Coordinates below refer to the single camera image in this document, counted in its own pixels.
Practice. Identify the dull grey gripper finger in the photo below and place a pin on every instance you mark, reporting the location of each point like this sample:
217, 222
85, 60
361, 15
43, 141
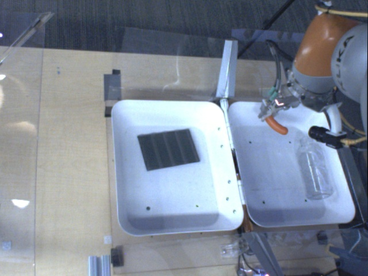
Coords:
263, 111
273, 113

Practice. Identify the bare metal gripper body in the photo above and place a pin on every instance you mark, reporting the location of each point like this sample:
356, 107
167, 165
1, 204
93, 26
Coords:
287, 101

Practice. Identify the orange toy sausage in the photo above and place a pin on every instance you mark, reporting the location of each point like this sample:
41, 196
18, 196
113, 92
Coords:
278, 127

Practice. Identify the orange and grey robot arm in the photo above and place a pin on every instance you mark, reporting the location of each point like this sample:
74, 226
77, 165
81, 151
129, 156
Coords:
319, 47

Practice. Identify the white plastic tray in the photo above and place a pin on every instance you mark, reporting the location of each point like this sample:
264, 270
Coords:
273, 177
172, 188

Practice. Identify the clear plastic bottle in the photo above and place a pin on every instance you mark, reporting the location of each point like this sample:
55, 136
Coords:
316, 171

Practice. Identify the dark grey ribbed square mat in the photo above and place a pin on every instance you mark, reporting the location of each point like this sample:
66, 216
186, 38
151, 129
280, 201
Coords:
168, 149

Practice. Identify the black cylinder on white bracket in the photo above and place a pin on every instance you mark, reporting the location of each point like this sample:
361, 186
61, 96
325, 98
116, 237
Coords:
325, 135

